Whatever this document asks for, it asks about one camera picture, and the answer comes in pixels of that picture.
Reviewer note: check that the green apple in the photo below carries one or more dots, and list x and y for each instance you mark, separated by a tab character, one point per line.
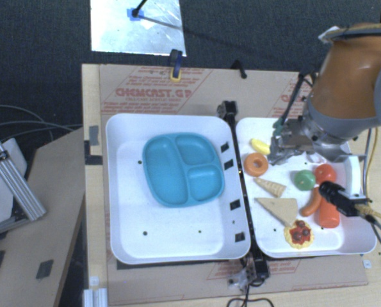
304	180

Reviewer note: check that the orange doughnut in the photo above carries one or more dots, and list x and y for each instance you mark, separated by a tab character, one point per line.
250	168

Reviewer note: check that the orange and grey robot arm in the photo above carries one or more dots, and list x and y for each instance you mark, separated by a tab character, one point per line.
347	75

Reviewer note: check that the white plastic tray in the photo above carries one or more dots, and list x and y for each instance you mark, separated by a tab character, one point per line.
164	232
337	238

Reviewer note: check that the brown cardboard board red print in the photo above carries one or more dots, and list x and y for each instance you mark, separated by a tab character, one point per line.
151	94

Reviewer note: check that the orange sausage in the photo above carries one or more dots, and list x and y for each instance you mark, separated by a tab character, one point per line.
313	205

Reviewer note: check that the beige ice cream cone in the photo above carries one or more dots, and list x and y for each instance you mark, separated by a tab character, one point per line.
270	186

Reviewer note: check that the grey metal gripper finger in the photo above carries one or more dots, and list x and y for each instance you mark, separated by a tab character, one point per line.
274	153
291	154

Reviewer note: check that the yellow banana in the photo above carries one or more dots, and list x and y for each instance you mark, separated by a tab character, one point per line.
259	146

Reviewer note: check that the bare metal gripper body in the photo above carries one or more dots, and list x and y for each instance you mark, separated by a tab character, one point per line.
297	137

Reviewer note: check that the red tomato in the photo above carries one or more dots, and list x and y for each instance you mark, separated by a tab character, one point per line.
325	173

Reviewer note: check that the beige triangular bread slice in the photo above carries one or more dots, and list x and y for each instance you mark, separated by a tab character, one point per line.
281	208

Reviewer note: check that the blue divided plate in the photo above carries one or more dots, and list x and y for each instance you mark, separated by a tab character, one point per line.
167	168

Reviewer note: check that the thin black rod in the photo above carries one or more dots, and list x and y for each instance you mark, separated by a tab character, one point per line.
243	177

